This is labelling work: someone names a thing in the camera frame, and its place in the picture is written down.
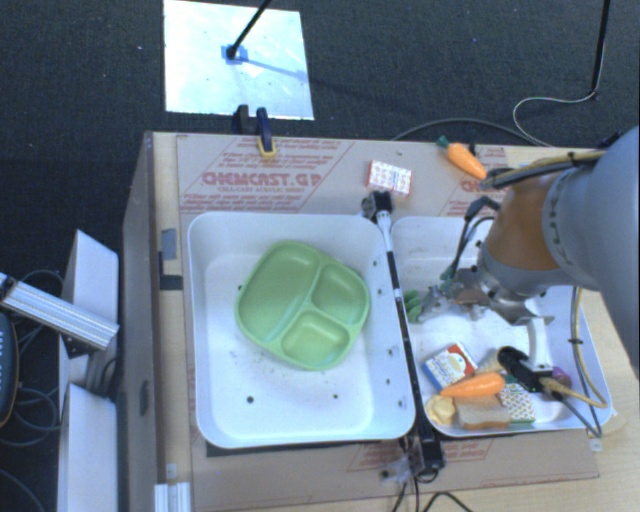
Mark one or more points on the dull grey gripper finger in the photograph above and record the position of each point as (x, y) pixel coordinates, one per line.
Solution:
(440, 292)
(434, 307)

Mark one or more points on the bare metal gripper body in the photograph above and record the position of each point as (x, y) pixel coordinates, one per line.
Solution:
(472, 296)

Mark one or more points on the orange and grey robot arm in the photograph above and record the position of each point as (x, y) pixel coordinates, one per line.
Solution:
(575, 220)

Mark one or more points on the green ribbed toy food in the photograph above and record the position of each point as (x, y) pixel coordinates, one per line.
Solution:
(413, 306)

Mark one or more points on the white plastic tray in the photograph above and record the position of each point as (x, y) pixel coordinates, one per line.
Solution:
(280, 400)
(450, 335)

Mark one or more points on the thin black and white rod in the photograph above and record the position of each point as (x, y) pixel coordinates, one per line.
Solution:
(397, 285)

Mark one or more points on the blue and white carton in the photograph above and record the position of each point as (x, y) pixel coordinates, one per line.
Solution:
(447, 365)

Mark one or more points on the beige ice cream cone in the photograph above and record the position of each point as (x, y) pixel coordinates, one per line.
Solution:
(491, 362)

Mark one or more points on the orange carrot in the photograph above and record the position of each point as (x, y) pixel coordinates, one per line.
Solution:
(475, 386)
(465, 159)

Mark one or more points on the yellow biscuit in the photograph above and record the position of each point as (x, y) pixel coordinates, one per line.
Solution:
(441, 410)

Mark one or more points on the orange and green patterned packet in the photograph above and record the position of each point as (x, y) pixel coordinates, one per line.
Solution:
(519, 404)

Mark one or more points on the brown bread slice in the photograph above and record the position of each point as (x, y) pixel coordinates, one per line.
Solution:
(480, 416)

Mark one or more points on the purple grapes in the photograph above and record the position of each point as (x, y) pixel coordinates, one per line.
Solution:
(562, 377)

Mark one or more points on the red and white packet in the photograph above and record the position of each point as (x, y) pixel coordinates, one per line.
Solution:
(390, 177)

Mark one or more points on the green divided plate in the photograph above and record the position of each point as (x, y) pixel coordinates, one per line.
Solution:
(300, 305)

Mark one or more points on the brown cardboard board red print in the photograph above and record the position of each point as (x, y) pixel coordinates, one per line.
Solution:
(300, 185)

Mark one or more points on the black cylinder on white bracket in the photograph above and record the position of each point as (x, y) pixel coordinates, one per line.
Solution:
(520, 367)

